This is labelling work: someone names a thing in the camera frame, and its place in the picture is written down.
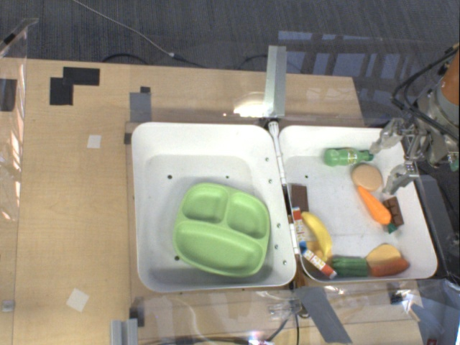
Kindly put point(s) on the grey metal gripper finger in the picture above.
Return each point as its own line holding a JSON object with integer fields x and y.
{"x": 400, "y": 176}
{"x": 388, "y": 135}

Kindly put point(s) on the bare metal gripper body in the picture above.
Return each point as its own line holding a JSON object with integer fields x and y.
{"x": 436, "y": 135}

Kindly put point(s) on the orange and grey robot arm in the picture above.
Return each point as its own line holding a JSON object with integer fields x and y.
{"x": 453, "y": 77}

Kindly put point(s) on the brown chocolate bar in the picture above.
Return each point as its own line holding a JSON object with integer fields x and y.
{"x": 394, "y": 208}
{"x": 299, "y": 197}

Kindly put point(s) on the beige round biscuit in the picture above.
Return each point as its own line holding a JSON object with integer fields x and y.
{"x": 366, "y": 177}

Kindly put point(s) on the orange carrot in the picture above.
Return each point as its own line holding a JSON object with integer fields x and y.
{"x": 375, "y": 207}

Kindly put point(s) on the green plastic bottle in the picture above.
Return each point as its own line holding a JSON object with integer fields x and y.
{"x": 341, "y": 156}

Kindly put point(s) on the white plastic tray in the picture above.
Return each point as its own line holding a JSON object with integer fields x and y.
{"x": 201, "y": 149}
{"x": 345, "y": 225}

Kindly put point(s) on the yellow and orange pizza slice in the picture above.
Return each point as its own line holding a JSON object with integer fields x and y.
{"x": 384, "y": 259}

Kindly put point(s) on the yellow banana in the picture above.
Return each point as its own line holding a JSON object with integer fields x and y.
{"x": 319, "y": 230}

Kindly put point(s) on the green cucumber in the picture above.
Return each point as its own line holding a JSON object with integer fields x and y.
{"x": 349, "y": 267}

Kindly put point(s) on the white and red carton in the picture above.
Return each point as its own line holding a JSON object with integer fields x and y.
{"x": 298, "y": 225}

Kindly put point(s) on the blue white and orange packet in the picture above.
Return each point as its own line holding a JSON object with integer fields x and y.
{"x": 318, "y": 262}

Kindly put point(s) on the green divided plate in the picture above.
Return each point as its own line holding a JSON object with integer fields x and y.
{"x": 219, "y": 228}

